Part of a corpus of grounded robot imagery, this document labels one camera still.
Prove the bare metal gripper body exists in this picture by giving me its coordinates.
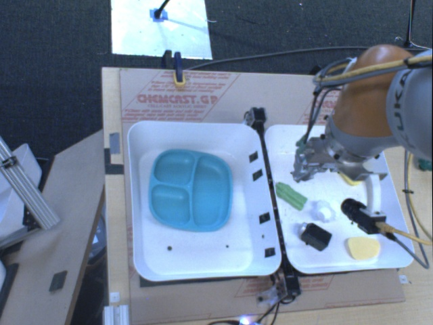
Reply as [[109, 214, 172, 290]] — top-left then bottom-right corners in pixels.
[[305, 135, 388, 183]]

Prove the green ribbed toy vegetable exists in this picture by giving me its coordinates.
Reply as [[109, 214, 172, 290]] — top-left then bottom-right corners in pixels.
[[275, 181, 309, 211]]

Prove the thin black and white rod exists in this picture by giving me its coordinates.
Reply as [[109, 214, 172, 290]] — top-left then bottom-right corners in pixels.
[[253, 122, 298, 282]]

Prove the small white plastic piece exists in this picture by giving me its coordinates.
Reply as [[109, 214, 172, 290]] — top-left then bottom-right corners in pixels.
[[310, 200, 338, 223]]

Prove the black box with silver cap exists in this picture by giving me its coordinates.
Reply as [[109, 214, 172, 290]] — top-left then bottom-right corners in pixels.
[[299, 221, 333, 252]]

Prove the white plastic tray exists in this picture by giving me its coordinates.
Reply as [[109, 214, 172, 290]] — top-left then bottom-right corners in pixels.
[[127, 120, 283, 282], [264, 123, 416, 275]]

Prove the yellow toy biscuit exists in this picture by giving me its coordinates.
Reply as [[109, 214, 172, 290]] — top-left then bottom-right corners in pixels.
[[344, 236, 382, 261]]

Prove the blue divided plate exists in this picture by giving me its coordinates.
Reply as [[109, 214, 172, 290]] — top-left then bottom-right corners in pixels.
[[147, 148, 234, 233]]

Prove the brown cardboard board red print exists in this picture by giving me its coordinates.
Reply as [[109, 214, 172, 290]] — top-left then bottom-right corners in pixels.
[[118, 68, 407, 318]]

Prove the black block with thin wires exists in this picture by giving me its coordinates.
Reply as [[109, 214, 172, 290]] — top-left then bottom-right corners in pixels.
[[244, 106, 268, 127], [282, 272, 302, 297]]

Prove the black cylinder on white bracket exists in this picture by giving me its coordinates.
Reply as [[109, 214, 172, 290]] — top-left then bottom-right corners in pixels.
[[340, 175, 388, 236]]

